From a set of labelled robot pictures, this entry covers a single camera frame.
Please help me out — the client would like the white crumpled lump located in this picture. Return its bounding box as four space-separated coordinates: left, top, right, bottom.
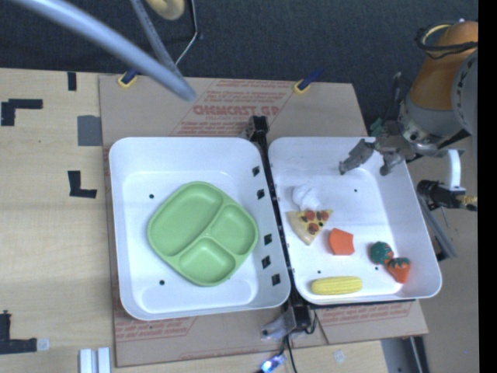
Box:
290 185 323 211

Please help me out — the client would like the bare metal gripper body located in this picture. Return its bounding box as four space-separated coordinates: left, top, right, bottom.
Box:
373 124 443 159

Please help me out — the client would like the black block with thin wires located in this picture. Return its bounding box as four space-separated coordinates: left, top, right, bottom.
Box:
242 115 270 143
289 303 312 333

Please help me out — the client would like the white plastic tray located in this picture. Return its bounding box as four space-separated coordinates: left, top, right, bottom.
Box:
108 136 292 322
267 135 443 306

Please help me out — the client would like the yellow corn cob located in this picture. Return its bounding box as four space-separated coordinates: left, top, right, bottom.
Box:
310 275 364 297

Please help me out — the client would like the brown cardboard board red print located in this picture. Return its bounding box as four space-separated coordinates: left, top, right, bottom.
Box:
98 75 429 368

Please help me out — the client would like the black cylinder on white bracket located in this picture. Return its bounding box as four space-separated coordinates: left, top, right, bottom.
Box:
416 148 467 211

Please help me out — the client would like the toy pizza slice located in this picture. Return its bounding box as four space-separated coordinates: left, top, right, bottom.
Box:
286 208 335 247

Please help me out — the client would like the orange carrot piece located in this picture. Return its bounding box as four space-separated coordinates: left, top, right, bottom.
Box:
328 228 356 256

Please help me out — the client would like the green divided plate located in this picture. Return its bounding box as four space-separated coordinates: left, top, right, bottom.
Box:
146 180 260 288

